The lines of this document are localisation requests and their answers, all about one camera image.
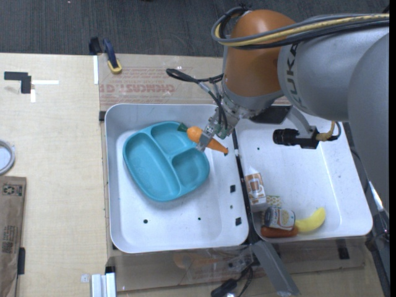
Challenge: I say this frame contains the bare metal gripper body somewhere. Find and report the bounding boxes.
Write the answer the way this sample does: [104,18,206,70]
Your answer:
[206,100,252,140]

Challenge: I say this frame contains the orange carrot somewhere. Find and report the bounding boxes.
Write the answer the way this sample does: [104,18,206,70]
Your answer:
[177,123,230,155]

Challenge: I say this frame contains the blue divided plate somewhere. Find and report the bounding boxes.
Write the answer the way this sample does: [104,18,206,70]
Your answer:
[122,121,212,203]

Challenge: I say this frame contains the white carton with brown print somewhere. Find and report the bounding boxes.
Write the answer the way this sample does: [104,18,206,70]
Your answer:
[244,166,268,213]

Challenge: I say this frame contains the white plastic tray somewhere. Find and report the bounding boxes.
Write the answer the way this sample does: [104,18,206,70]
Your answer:
[104,103,250,254]
[234,103,374,244]

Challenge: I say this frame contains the small yellow patterned box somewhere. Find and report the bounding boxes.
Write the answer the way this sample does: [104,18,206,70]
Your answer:
[265,194,283,210]

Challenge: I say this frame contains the small white can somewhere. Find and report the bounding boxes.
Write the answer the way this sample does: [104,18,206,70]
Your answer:
[263,206,296,231]

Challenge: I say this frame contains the orange sausage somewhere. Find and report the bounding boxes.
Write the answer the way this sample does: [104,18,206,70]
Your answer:
[260,225,299,239]

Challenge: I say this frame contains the yellow banana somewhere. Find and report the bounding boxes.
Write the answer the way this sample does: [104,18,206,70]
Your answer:
[294,206,327,234]

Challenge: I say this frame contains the brown paper bag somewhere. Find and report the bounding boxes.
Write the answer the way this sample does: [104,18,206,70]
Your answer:
[0,175,27,297]

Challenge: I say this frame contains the black cylinder on white bracket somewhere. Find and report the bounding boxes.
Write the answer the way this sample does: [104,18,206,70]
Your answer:
[272,106,320,150]

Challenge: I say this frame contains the grey round ring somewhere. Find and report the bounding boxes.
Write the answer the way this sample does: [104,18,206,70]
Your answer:
[0,139,16,176]

